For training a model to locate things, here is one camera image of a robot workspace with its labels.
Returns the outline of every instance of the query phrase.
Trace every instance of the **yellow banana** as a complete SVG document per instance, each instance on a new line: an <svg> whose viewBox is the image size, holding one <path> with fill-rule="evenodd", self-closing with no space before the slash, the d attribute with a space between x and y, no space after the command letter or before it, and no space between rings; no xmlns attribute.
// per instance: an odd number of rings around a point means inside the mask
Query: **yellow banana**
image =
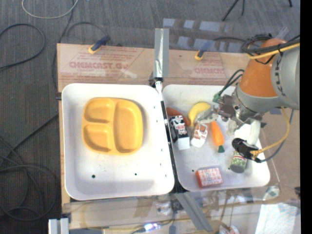
<svg viewBox="0 0 312 234"><path fill-rule="evenodd" d="M207 109L210 108L210 105L206 102L198 102L195 105L193 105L188 113L188 118L191 122L191 126L194 126L194 120L196 118L196 116L198 115L198 113L202 112L202 111L206 111Z"/></svg>

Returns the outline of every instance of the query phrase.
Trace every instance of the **white tray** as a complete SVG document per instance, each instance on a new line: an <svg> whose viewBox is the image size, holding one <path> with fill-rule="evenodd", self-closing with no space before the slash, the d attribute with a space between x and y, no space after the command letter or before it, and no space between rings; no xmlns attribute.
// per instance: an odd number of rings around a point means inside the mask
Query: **white tray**
<svg viewBox="0 0 312 234"><path fill-rule="evenodd" d="M82 112L96 97L128 99L142 112L143 143L130 155L90 151L81 138ZM161 195L174 186L157 91L147 85L70 84L62 91L65 188L76 200Z"/></svg>
<svg viewBox="0 0 312 234"><path fill-rule="evenodd" d="M221 89L222 86L168 85L163 89L163 97L166 107L178 109L187 116L190 108L197 102L205 101L216 105L212 102L213 96ZM224 94L230 95L233 90L234 87L230 87ZM235 133L235 136L228 136L226 135L227 123L223 122L220 117L217 119L217 122L225 137L224 153L217 152L210 132L208 132L207 140L201 148L191 146L190 149L179 151L173 145L177 175L181 185L191 192L265 186L270 181L270 171L266 162L256 163L248 160L247 167L244 173L241 174L229 169L234 151L232 140L235 137L246 139L249 135L250 126L244 125ZM258 157L263 159L264 155L260 154ZM200 188L195 172L199 168L215 165L221 168L223 183L205 189Z"/></svg>

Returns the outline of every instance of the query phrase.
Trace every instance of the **gray floor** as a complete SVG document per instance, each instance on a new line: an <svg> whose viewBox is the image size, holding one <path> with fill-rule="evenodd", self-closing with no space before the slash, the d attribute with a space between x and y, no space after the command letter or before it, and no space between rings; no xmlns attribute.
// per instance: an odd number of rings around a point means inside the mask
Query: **gray floor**
<svg viewBox="0 0 312 234"><path fill-rule="evenodd" d="M169 27L171 48L191 50L217 37L272 34L290 40L300 34L300 0L292 0L292 7L288 0L240 0L225 21L222 17L234 0L79 0L72 13L59 19L32 17L21 2L0 0L0 155L28 167L0 173L0 233L46 233L47 220L61 216L57 42L91 44L102 34L97 27L111 36L109 45L147 48L154 46L155 28ZM72 3L25 0L24 5L34 15L55 17ZM3 32L15 24L36 26L45 35L45 45L34 59L7 66L36 54L43 44L31 26ZM212 44L208 50L240 52L240 42ZM16 163L0 159L1 170Z"/></svg>

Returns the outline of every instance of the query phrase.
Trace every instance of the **orange divided plate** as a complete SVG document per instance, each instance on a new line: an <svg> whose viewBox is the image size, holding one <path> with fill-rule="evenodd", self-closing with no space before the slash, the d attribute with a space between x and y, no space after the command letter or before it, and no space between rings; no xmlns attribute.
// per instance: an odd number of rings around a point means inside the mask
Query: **orange divided plate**
<svg viewBox="0 0 312 234"><path fill-rule="evenodd" d="M81 133L84 144L92 151L132 154L143 141L141 110L130 100L93 98L84 106Z"/></svg>

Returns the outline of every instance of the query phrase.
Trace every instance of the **carrot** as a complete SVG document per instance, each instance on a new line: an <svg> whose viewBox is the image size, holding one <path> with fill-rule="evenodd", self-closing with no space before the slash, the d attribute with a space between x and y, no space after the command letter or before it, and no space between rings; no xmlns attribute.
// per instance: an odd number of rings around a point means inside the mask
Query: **carrot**
<svg viewBox="0 0 312 234"><path fill-rule="evenodd" d="M223 153L224 152L224 148L223 148L223 144L224 144L224 136L223 133L221 132L217 122L214 120L210 123L211 125L211 132L213 135L213 141L215 143L215 145L218 146L218 153Z"/></svg>
<svg viewBox="0 0 312 234"><path fill-rule="evenodd" d="M185 117L182 113L180 113L178 110L173 109L173 108L171 108L171 107L167 107L167 108L166 108L166 111L167 111L167 114L168 114L169 116L178 116L178 115L182 115L185 126L188 127L188 126L191 125L190 120L189 120L187 117Z"/></svg>

